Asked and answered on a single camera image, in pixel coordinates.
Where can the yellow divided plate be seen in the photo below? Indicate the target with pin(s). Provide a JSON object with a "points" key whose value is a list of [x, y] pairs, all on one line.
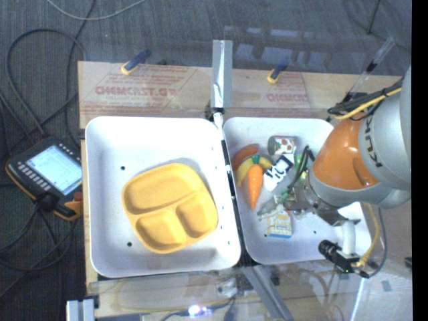
{"points": [[167, 209]]}

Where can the white carton black print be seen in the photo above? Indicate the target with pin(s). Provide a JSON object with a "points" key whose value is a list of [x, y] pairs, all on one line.
{"points": [[275, 176]]}

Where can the white plastic tray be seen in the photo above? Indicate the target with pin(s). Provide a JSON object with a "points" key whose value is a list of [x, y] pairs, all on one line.
{"points": [[110, 139], [311, 246]]}

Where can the yellow and blue carton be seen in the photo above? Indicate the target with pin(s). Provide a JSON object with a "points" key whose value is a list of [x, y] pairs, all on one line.
{"points": [[280, 226]]}

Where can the orange-red sausage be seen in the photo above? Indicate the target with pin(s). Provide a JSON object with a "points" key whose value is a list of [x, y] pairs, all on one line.
{"points": [[242, 154]]}

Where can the white can red tomato print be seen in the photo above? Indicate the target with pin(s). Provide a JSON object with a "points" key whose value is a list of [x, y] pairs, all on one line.
{"points": [[284, 145]]}

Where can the orange carrot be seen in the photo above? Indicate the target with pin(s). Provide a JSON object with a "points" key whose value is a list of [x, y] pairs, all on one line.
{"points": [[254, 182]]}

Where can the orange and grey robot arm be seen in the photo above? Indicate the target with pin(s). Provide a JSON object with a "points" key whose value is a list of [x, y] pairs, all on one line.
{"points": [[347, 159]]}

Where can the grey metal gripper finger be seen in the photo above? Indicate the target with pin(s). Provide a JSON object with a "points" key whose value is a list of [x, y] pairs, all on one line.
{"points": [[269, 208]]}

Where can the brown cardboard board red print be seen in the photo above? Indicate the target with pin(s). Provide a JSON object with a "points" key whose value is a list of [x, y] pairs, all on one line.
{"points": [[140, 89]]}

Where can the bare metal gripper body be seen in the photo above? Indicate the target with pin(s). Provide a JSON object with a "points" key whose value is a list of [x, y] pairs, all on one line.
{"points": [[307, 202]]}

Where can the yellow banana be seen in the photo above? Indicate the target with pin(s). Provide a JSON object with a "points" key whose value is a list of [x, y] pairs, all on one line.
{"points": [[243, 172]]}

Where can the black cylinder on white bracket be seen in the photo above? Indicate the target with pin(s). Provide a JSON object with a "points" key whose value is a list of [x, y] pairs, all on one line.
{"points": [[337, 254]]}

